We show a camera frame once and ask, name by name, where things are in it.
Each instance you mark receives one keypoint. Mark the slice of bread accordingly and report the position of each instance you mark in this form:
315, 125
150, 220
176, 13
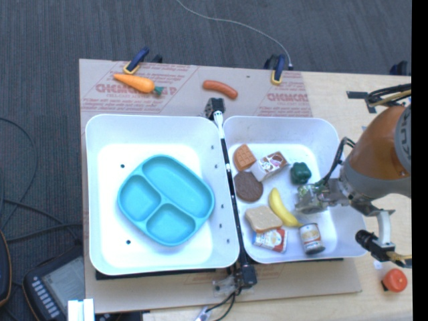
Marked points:
262, 218

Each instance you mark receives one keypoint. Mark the small white and orange can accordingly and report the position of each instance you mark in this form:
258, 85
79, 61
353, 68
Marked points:
311, 238

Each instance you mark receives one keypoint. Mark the brown round biscuit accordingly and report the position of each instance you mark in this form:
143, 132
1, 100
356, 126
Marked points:
247, 187

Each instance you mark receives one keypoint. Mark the orange carrot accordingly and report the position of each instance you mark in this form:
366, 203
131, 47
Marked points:
135, 82

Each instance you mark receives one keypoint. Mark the blue divided plate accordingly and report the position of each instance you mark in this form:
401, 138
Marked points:
174, 179

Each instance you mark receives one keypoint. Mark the white and red packet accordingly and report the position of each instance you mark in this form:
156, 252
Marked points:
271, 240

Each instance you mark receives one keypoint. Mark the brown cardboard board red print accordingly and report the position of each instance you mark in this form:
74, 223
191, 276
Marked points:
234, 79

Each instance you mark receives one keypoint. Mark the white and brown carton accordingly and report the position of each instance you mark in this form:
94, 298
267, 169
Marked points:
269, 166

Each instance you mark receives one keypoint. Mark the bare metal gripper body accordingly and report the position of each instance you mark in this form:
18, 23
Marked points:
322, 197

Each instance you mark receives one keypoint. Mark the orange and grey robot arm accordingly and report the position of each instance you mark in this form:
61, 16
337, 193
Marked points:
374, 156

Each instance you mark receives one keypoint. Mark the orange round toy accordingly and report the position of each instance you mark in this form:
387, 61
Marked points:
395, 280

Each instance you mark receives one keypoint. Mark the white plastic tray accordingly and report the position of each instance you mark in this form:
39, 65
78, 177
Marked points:
294, 132
110, 132

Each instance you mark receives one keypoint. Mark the orange sausage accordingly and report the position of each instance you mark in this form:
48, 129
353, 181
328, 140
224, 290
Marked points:
219, 87

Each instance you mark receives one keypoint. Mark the thin black and white rod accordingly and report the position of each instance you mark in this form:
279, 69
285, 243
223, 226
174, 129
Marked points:
228, 166

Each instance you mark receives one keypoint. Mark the yellow banana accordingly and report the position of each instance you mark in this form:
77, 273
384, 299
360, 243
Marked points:
279, 206

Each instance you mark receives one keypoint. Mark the orange waffle biscuit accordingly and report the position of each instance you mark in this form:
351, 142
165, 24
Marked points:
243, 157

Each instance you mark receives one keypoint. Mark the green pepper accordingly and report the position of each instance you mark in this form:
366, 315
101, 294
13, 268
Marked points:
300, 173

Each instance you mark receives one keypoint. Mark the black cylinder on white bracket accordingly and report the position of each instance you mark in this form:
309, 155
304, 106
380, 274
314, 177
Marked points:
384, 226

